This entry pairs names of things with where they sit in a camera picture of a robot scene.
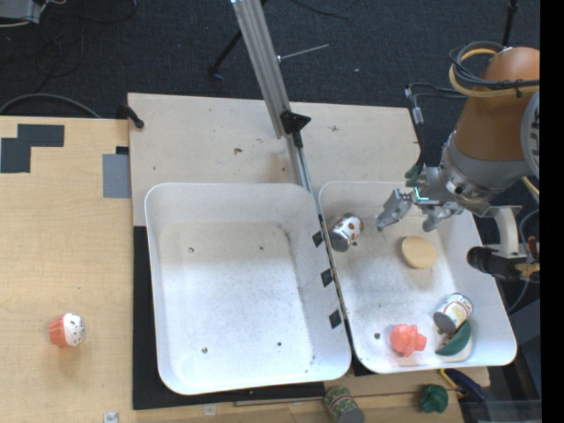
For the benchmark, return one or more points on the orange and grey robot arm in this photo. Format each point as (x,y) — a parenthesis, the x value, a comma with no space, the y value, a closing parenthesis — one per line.
(498,117)

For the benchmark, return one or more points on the green can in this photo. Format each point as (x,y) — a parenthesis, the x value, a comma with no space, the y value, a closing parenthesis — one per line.
(343,405)

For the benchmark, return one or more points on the black cylinder on white bracket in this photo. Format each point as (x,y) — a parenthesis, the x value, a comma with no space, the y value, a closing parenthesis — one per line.
(493,262)

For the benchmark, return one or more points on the green and white wedge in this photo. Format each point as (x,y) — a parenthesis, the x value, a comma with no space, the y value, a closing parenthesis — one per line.
(458,344)

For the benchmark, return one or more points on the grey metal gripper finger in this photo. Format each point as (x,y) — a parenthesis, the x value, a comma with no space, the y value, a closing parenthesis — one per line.
(394,210)
(434,220)

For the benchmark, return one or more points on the tan round biscuit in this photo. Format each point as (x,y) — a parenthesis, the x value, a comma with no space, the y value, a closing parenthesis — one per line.
(418,252)

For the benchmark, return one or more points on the white can with yellow print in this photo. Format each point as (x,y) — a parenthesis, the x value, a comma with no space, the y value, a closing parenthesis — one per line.
(454,312)

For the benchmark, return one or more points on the green broccoli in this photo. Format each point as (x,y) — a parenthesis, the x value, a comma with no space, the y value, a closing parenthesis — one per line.
(433,398)

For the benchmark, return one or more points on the white can with red dots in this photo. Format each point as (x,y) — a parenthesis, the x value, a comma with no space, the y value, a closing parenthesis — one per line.
(347,232)

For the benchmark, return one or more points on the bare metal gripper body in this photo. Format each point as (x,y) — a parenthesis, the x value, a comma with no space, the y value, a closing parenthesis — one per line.
(436,190)

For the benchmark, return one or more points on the pale wood board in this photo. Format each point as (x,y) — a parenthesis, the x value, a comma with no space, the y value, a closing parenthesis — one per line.
(211,143)

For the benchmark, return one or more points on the pink toy food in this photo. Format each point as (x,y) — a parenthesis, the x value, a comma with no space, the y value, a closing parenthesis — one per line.
(406,339)

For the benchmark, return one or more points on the white plastic tray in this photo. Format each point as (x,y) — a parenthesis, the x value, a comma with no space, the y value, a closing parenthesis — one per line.
(383,280)
(233,289)

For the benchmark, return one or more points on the orange and white cupcake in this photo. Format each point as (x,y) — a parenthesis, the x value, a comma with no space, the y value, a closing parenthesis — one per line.
(67,329)

